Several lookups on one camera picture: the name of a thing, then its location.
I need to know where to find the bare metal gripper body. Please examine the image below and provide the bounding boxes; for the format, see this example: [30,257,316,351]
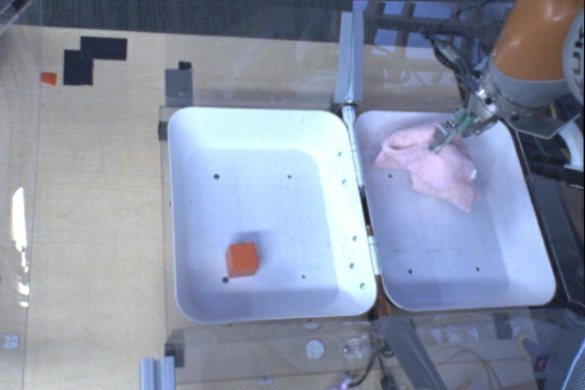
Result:
[445,87,503,139]

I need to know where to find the pink cloth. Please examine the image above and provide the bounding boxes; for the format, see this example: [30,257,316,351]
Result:
[370,125,480,214]

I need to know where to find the white plastic tray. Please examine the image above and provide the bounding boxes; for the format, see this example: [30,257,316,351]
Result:
[354,109,558,313]
[166,106,378,325]

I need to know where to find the orange cube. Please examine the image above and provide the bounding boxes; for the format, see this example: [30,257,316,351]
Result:
[224,241,261,279]

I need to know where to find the black cylinder on white bracket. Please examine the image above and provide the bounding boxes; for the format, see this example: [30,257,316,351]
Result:
[529,121,585,188]

